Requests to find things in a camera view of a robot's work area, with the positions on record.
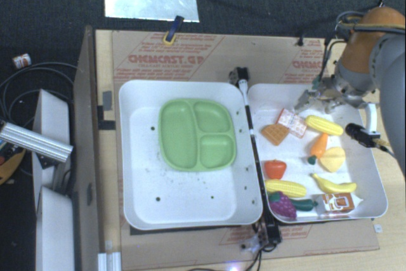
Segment white and orange packet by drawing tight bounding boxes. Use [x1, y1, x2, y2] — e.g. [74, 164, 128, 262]
[276, 108, 308, 139]

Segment orange carrot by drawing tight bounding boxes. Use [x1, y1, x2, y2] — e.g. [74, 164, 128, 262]
[306, 133, 330, 166]

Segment orange and white small can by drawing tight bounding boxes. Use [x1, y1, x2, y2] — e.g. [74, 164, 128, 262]
[12, 53, 33, 70]

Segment black cylinder on white bracket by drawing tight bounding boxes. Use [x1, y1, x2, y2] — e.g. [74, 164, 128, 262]
[344, 102, 382, 149]

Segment yellow corn cob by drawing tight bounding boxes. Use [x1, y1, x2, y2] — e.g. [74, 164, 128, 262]
[304, 114, 344, 137]
[265, 178, 308, 199]

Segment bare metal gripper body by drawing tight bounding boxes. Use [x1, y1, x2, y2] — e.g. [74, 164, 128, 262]
[312, 76, 370, 109]

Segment brown cardboard board red print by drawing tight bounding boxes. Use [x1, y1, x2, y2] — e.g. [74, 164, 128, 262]
[111, 30, 381, 268]

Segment orange waffle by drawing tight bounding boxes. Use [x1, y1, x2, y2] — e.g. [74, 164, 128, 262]
[261, 123, 291, 147]

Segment green divided plate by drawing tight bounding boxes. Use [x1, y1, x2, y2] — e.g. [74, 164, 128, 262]
[158, 98, 238, 173]

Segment orange and white carton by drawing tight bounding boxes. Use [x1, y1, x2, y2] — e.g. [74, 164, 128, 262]
[313, 192, 363, 217]

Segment purple grapes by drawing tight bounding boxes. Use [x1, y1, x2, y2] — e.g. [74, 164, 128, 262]
[268, 191, 298, 220]

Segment white plastic tray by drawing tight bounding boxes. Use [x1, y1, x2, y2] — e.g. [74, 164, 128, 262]
[247, 83, 390, 225]
[118, 79, 265, 231]

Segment yellow banana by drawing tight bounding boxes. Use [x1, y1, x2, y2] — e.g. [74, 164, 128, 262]
[311, 172, 358, 194]

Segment thin black and white rod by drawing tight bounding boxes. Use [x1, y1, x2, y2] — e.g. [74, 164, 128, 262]
[240, 79, 271, 223]

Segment green cucumber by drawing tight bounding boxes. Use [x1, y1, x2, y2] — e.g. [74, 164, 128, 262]
[289, 197, 319, 212]

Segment pale yellow shell shape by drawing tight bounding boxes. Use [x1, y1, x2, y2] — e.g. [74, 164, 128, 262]
[318, 146, 346, 173]

